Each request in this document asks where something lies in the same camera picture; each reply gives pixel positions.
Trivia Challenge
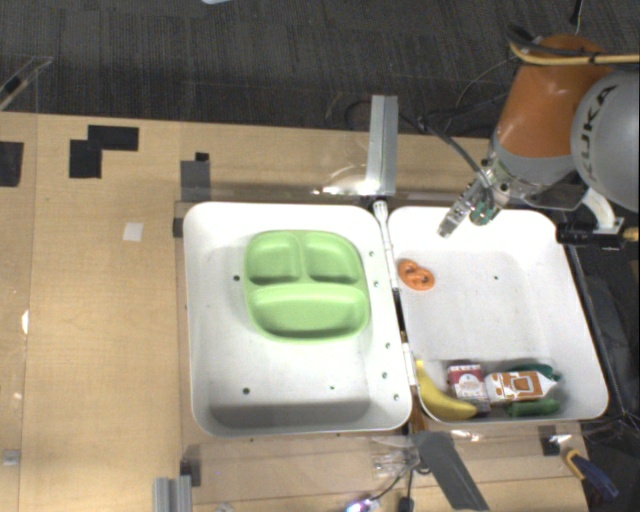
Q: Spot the green toy pickle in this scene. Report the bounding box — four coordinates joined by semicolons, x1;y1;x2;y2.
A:
506;397;562;418

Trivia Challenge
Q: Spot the orange pretzel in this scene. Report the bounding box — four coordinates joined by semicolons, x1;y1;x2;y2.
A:
397;258;437;293

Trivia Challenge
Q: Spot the white and orange carton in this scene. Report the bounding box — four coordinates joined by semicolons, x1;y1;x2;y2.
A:
483;370;559;405

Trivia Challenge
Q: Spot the white plastic tray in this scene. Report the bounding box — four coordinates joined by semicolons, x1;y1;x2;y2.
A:
181;201;414;439
387;205;611;427

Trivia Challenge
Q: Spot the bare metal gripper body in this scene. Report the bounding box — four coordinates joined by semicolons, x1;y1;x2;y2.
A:
462;167;517;211

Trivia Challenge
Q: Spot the yellow banana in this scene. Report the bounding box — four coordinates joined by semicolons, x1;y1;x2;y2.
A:
414;359;479;422

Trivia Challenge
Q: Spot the red and white packet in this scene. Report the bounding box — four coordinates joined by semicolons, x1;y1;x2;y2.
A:
445;362;493;414

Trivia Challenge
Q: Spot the thin black and white rod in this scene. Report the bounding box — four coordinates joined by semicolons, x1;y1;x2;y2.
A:
373;199;418;387

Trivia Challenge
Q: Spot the dark green toy vegetable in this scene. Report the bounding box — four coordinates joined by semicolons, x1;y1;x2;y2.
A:
506;362;563;383

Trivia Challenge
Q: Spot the green divided plate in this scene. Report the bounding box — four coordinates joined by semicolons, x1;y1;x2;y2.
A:
243;229;372;343

